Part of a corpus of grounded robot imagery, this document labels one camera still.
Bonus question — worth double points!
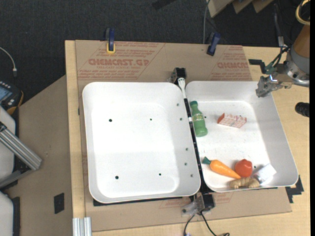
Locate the tan ginger root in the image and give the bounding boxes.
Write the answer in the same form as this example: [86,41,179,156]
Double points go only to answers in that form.
[229,177,261,190]

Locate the red tomato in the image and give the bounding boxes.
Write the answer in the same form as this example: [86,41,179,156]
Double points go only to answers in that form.
[234,158,253,178]

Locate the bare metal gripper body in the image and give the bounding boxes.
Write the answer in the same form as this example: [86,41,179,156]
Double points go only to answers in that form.
[270,63,310,90]

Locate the white plastic tray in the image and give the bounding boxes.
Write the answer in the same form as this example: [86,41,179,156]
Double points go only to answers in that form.
[184,80,299,193]
[82,81,202,204]

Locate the red and white carton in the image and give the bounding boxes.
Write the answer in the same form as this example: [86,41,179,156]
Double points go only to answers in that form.
[217,112,248,129]

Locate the brown cardboard board red print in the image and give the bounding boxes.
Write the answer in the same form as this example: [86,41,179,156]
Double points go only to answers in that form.
[74,39,293,232]

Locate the green plastic bottle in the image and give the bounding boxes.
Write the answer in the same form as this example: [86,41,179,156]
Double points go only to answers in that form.
[189,100,209,138]

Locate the white packet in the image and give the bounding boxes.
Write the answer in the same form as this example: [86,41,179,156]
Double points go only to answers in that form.
[253,163,277,184]

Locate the orange carrot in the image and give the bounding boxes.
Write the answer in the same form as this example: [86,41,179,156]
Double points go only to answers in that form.
[202,156,242,180]

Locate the thin black and white rod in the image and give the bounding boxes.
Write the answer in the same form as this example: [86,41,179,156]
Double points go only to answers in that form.
[177,77,205,194]

